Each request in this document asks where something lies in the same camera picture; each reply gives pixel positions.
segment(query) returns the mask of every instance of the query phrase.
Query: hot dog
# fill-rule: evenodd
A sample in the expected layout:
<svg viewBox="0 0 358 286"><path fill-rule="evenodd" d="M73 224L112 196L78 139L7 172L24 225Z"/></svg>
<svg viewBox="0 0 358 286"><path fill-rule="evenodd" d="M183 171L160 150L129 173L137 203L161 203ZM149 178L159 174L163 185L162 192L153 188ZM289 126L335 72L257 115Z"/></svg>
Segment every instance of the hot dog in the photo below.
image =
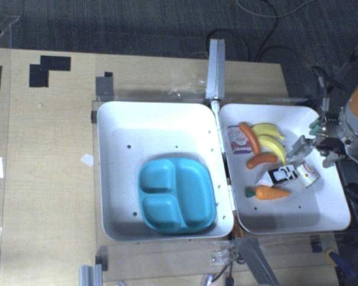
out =
<svg viewBox="0 0 358 286"><path fill-rule="evenodd" d="M261 163L275 163L277 162L277 156L272 153L262 153L250 159L246 163L247 168L253 169Z"/></svg>
<svg viewBox="0 0 358 286"><path fill-rule="evenodd" d="M244 133L249 143L251 143L252 152L255 155L259 155L261 152L260 144L258 143L252 129L245 123L240 123L239 129L242 131L242 133Z"/></svg>

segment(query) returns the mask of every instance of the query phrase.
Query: gray carpet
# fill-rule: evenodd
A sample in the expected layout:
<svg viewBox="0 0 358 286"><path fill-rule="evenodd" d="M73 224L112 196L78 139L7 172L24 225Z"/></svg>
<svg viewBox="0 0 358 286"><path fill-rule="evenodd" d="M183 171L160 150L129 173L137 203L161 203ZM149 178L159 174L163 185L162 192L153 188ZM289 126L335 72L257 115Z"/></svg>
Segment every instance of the gray carpet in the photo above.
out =
<svg viewBox="0 0 358 286"><path fill-rule="evenodd" d="M307 0L268 0L278 14ZM250 10L273 14L260 0L240 0ZM272 18L242 11L235 0L0 0L0 21L19 15L13 47L56 51L206 58L205 38L217 28L244 38L254 57L271 31ZM240 39L228 33L227 59L246 60ZM281 63L288 91L295 97L319 96L310 65L331 76L358 44L358 0L318 0L279 19L267 45L288 46L298 52L272 49L262 61ZM3 39L0 46L8 46ZM341 80L348 88L358 83L358 60ZM332 110L348 94L332 93Z"/></svg>

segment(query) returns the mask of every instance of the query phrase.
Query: yellow banana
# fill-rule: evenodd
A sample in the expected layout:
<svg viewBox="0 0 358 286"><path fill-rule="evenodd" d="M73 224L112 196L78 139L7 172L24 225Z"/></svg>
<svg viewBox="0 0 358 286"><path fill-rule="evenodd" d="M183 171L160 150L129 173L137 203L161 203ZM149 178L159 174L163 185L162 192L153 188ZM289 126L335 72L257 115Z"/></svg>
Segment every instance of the yellow banana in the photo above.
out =
<svg viewBox="0 0 358 286"><path fill-rule="evenodd" d="M251 129L255 134L255 136L268 135L268 136L275 136L279 138L281 141L284 140L284 136L281 135L276 125L274 124L260 123L260 124L253 125Z"/></svg>
<svg viewBox="0 0 358 286"><path fill-rule="evenodd" d="M282 163L284 165L286 164L285 148L279 141L268 135L260 135L257 137L257 139L260 145L271 149L276 154L276 156L280 158Z"/></svg>

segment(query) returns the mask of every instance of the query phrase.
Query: blue divided plate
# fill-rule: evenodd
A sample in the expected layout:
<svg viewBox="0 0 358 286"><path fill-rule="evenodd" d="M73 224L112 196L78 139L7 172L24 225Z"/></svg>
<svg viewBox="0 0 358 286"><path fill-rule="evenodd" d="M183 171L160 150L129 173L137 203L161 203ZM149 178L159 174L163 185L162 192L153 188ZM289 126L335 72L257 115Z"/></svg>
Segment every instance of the blue divided plate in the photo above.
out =
<svg viewBox="0 0 358 286"><path fill-rule="evenodd" d="M195 160L165 158L146 163L139 172L138 190L143 220L156 232L198 232L215 219L211 178Z"/></svg>

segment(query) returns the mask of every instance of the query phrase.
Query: wooden table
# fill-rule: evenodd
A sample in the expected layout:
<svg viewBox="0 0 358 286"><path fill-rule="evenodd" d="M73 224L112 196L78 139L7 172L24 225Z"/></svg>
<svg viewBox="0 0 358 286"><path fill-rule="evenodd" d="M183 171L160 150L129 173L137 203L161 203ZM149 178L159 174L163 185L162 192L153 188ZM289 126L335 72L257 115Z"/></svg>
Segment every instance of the wooden table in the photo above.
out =
<svg viewBox="0 0 358 286"><path fill-rule="evenodd" d="M39 64L41 55L71 57L71 69L50 71L49 88L30 88L29 65ZM97 252L94 172L81 161L93 153L95 77L113 72L115 92L120 93L138 89L142 95L166 94L178 86L199 91L205 90L208 62L0 49L0 63L10 71L10 78L2 77L2 90L10 83L10 107L0 285L78 285L80 265L93 265ZM275 64L226 62L226 84L227 92L247 98L288 95ZM287 253L288 260L299 261L291 270L285 263L275 266L283 285L338 285L321 253L300 255L297 248ZM308 257L308 264L315 259L316 265L304 266L300 258ZM256 285L246 269L234 278L235 285ZM126 284L198 286L200 279L191 275Z"/></svg>

